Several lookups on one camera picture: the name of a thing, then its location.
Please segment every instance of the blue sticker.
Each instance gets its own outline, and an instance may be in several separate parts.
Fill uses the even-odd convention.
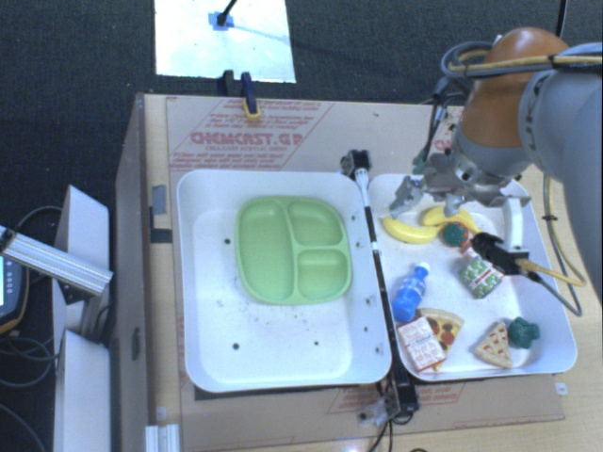
[[[235,21],[233,20],[232,15],[228,15],[226,17],[226,22],[224,25],[218,25],[218,15],[221,15],[220,11],[212,12],[208,15],[209,24],[212,26],[214,30],[218,30],[219,32],[224,32],[229,28],[233,28],[235,26]]]

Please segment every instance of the pizza slice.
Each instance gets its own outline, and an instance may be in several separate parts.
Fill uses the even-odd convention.
[[[425,316],[432,327],[433,335],[436,337],[444,353],[448,354],[452,344],[456,340],[464,320],[454,313],[445,310],[436,310],[434,308],[421,308],[418,314]],[[437,371],[441,363],[434,365],[433,370]]]
[[[511,355],[509,353],[509,339],[507,336],[507,327],[500,321],[486,336],[479,345],[475,347],[473,353],[482,360],[501,368],[513,368]]]

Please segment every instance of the blue bottle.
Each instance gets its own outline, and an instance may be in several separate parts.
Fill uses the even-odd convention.
[[[430,273],[427,263],[419,263],[415,272],[405,278],[392,303],[396,321],[406,323],[415,317],[416,307],[425,293],[425,277]]]

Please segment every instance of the banana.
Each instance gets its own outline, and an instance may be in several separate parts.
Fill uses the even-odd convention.
[[[421,222],[425,226],[442,226],[447,222],[460,222],[473,234],[481,232],[471,215],[464,209],[460,209],[459,213],[447,218],[444,216],[444,206],[434,206],[425,213]]]
[[[440,231],[439,226],[411,226],[389,216],[383,218],[382,223],[390,236],[417,245],[431,243]]]

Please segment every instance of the white tray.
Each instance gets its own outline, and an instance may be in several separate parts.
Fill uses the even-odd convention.
[[[245,291],[236,265],[236,214],[261,196],[317,198],[338,211],[352,271],[342,297],[287,306],[260,302]],[[185,361],[198,387],[230,392],[374,383],[385,376],[391,350],[353,181],[335,173],[199,169],[180,180],[175,204]]]
[[[408,370],[426,381],[484,379],[512,375],[561,373],[571,368],[576,360],[577,349],[565,310],[562,305],[540,284],[520,276],[505,277],[493,292],[483,299],[475,299],[459,278],[466,266],[458,249],[447,247],[436,238],[430,244],[411,245],[401,243],[387,234],[381,218],[388,214],[388,205],[404,176],[384,174],[370,183],[369,194],[375,219],[379,247],[382,250],[383,274],[387,291],[393,299],[401,280],[412,273],[414,266],[425,261],[431,265],[427,289],[419,307],[439,308],[453,312],[464,319],[464,325],[446,361],[438,372],[417,373],[404,349],[402,360]],[[512,182],[504,193],[527,196],[526,191]],[[425,196],[421,203],[400,218],[418,225],[421,212],[438,203]],[[501,209],[486,208],[471,202],[464,205],[485,232],[503,236],[504,225]],[[531,206],[523,208],[524,245],[530,251],[530,259],[541,266],[549,266],[540,237],[536,218]],[[529,350],[511,348],[514,367],[500,369],[476,358],[472,349],[487,332],[502,319],[507,325],[522,316],[538,324],[541,337],[532,342]]]

